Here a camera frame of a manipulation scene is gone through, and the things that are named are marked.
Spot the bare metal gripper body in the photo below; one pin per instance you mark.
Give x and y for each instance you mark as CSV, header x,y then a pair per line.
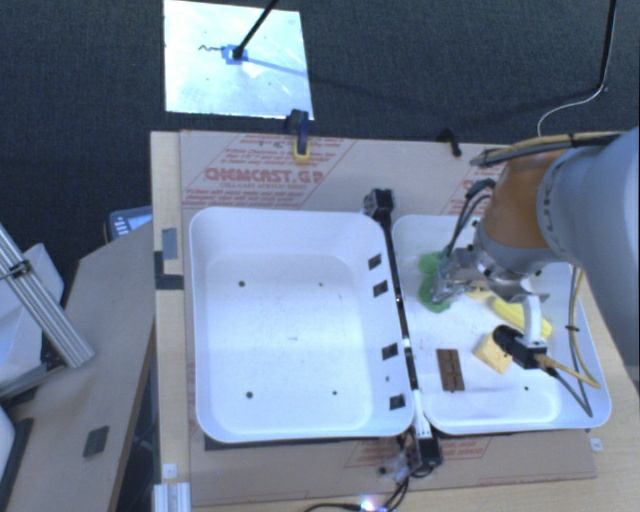
x,y
462,272

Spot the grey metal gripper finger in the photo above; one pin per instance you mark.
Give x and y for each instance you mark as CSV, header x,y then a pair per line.
x,y
450,294
436,292

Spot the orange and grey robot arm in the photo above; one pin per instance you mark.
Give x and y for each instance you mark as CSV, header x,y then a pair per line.
x,y
580,200

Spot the green toy lettuce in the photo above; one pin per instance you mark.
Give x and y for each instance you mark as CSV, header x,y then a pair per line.
x,y
428,265

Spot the thin black and white rod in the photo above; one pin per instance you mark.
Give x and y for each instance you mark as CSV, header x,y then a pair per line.
x,y
403,320

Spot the yellow banana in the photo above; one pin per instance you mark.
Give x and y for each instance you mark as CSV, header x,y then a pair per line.
x,y
510,311

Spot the yellow cheese wedge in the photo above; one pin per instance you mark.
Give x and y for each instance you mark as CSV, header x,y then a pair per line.
x,y
490,352

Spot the brown chocolate bar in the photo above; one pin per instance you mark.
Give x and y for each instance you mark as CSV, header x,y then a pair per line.
x,y
450,370

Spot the white plastic tray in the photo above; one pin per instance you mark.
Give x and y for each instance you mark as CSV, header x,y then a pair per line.
x,y
290,325
500,405

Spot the brown cardboard board red print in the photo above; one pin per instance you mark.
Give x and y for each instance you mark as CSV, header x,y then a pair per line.
x,y
280,170

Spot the black cylinder on white bracket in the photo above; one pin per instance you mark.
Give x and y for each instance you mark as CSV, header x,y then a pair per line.
x,y
520,345

